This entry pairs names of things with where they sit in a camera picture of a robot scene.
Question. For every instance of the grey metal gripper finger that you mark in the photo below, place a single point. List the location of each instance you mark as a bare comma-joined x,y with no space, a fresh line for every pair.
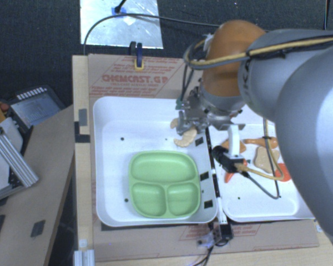
199,127
182,125

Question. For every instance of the tan toy sausage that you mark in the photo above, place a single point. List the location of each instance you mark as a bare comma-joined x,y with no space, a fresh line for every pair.
255,141

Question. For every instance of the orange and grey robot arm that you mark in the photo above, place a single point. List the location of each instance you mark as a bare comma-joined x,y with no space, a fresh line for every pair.
294,98

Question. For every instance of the white plastic tray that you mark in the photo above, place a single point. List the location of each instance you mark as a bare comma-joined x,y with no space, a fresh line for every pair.
252,204
119,159

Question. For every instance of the tan toy croissant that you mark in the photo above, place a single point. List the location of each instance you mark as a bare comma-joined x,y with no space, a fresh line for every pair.
185,140

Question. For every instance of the thin black and white rod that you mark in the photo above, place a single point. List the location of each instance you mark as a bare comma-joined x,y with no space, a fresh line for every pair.
216,176

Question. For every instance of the orange toy carrot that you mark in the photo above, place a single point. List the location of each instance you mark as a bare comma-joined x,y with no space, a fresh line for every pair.
229,176

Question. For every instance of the brown cardboard board red print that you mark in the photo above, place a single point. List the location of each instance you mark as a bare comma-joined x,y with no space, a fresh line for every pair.
144,76

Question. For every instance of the red-orange toy food piece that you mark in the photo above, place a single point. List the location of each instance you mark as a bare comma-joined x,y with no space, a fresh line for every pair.
285,173

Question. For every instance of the black cylinder on white bracket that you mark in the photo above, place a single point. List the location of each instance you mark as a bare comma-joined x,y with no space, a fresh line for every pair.
227,158

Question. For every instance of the tan toy biscuit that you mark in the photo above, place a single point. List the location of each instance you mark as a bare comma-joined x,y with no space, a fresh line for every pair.
262,159

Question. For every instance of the green divided plate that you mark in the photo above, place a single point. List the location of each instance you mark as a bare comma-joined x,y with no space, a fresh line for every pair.
161,173

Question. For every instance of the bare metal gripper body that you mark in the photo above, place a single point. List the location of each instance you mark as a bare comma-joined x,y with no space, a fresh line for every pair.
208,117

